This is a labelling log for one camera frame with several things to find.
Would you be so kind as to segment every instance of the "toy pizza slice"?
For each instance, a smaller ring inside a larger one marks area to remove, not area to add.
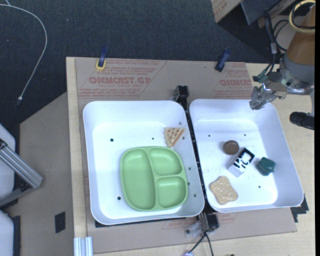
[[[185,132],[185,130],[186,130],[185,128],[179,128],[179,127],[164,128],[164,139],[167,146],[169,148],[172,148],[180,139],[181,135]]]

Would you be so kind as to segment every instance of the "toy bread slice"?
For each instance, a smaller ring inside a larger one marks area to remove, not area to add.
[[[216,181],[212,182],[210,184],[210,190],[220,205],[225,205],[238,198],[238,193],[231,186],[226,176],[220,176]]]
[[[164,128],[164,139],[165,143],[169,148],[172,148],[181,135],[185,132],[185,128],[166,127]]]

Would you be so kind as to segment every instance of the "blue clamp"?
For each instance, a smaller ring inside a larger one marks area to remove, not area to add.
[[[225,66],[225,62],[229,58],[231,51],[229,48],[225,49],[224,52],[219,56],[218,63],[215,65],[215,70],[221,72]]]
[[[106,67],[106,58],[108,56],[109,46],[106,44],[103,46],[100,58],[96,61],[95,68],[99,71],[103,71]]]

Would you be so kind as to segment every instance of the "white cable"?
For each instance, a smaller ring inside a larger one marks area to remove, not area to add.
[[[32,71],[32,74],[31,74],[29,80],[26,82],[26,84],[25,84],[25,86],[24,86],[24,88],[23,88],[23,91],[22,91],[21,95],[18,97],[18,101],[17,101],[17,105],[18,105],[18,104],[20,104],[20,102],[22,101],[23,95],[25,94],[25,91],[26,91],[26,89],[27,89],[27,87],[28,87],[31,79],[32,79],[33,76],[34,76],[34,74],[35,74],[35,72],[36,72],[36,70],[37,70],[37,68],[38,68],[39,63],[40,63],[43,55],[45,54],[45,51],[46,51],[46,48],[47,48],[47,44],[48,44],[48,37],[47,37],[47,30],[46,30],[46,28],[45,28],[45,25],[43,24],[43,22],[42,22],[35,14],[33,14],[32,12],[30,12],[30,11],[28,11],[28,10],[25,10],[25,9],[22,9],[22,8],[19,8],[19,7],[16,7],[16,6],[12,6],[12,5],[9,3],[8,0],[5,0],[5,1],[7,2],[7,4],[0,4],[0,7],[2,6],[2,7],[9,7],[9,8],[17,9],[17,10],[20,10],[20,11],[23,11],[23,12],[25,12],[25,13],[27,13],[27,14],[32,15],[33,17],[35,17],[35,18],[40,22],[40,24],[41,24],[41,26],[42,26],[42,28],[43,28],[43,31],[44,31],[44,35],[45,35],[45,45],[44,45],[43,51],[42,51],[42,53],[41,53],[41,55],[40,55],[40,57],[39,57],[36,65],[35,65],[33,71]]]

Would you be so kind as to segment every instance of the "brown round object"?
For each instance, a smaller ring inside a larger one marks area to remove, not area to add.
[[[223,144],[223,151],[227,155],[234,155],[239,150],[239,144],[235,140],[228,140]]]

